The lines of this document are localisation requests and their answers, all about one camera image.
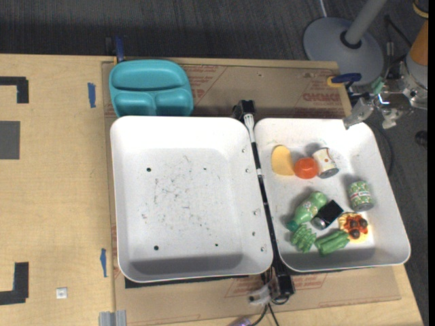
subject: can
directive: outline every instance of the can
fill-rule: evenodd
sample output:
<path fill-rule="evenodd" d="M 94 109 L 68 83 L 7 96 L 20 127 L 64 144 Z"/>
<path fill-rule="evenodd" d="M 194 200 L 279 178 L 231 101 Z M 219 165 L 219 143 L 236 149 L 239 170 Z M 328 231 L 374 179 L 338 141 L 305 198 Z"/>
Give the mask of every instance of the can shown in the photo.
<path fill-rule="evenodd" d="M 370 210 L 374 206 L 367 181 L 361 180 L 351 183 L 347 188 L 347 195 L 354 211 Z"/>
<path fill-rule="evenodd" d="M 317 215 L 311 220 L 311 223 L 318 230 L 324 230 L 342 213 L 343 209 L 337 203 L 335 203 L 335 201 L 331 200 L 329 203 L 327 203 L 327 205 L 319 210 Z"/>
<path fill-rule="evenodd" d="M 331 177 L 338 173 L 339 169 L 329 154 L 329 148 L 323 147 L 318 149 L 313 153 L 312 157 L 316 161 L 319 168 L 318 176 L 320 178 L 326 179 L 327 177 Z"/>

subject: metal pole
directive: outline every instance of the metal pole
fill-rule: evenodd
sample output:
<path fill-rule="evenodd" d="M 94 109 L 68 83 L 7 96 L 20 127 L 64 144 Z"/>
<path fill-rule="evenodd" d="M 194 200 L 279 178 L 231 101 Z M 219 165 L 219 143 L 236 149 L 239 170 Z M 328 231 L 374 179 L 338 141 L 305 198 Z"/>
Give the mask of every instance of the metal pole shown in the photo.
<path fill-rule="evenodd" d="M 387 0 L 367 0 L 357 18 L 346 32 L 345 40 L 349 44 L 356 45 L 360 42 L 362 36 L 368 30 L 368 27 L 372 24 L 386 2 Z"/>

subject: black corner marker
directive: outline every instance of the black corner marker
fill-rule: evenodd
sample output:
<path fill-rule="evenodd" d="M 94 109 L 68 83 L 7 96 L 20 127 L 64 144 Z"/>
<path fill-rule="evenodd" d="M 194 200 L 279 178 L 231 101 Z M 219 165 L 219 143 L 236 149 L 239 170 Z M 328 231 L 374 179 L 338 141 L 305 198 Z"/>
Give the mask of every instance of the black corner marker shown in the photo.
<path fill-rule="evenodd" d="M 29 81 L 25 77 L 0 76 L 0 86 L 16 86 L 16 103 L 29 103 Z"/>
<path fill-rule="evenodd" d="M 14 283 L 11 291 L 0 291 L 0 306 L 25 303 L 29 297 L 29 263 L 15 263 Z"/>

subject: wooden table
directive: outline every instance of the wooden table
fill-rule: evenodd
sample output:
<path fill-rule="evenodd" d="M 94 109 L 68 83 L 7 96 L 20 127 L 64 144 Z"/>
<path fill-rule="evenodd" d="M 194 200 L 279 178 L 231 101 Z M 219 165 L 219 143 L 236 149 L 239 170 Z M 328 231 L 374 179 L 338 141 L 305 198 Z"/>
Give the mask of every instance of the wooden table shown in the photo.
<path fill-rule="evenodd" d="M 20 122 L 19 160 L 0 160 L 0 291 L 12 290 L 15 262 L 29 263 L 29 297 L 0 306 L 1 325 L 98 325 L 100 312 L 116 310 L 101 92 L 101 65 L 112 60 L 0 55 L 0 76 L 26 77 L 30 98 L 17 103 L 16 88 L 0 86 L 0 121 Z M 281 325 L 422 325 L 404 266 L 394 275 L 401 300 L 277 318 Z M 56 298 L 61 287 L 68 298 Z M 262 325 L 272 324 L 267 316 Z"/>

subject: teal tray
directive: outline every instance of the teal tray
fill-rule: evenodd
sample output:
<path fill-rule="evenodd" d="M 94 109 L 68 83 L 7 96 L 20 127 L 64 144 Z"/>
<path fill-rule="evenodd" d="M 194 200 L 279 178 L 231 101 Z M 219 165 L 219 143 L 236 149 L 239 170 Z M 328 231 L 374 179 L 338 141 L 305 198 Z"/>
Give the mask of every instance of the teal tray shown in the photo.
<path fill-rule="evenodd" d="M 110 72 L 109 89 L 118 117 L 189 116 L 193 111 L 188 76 L 170 60 L 120 62 Z"/>

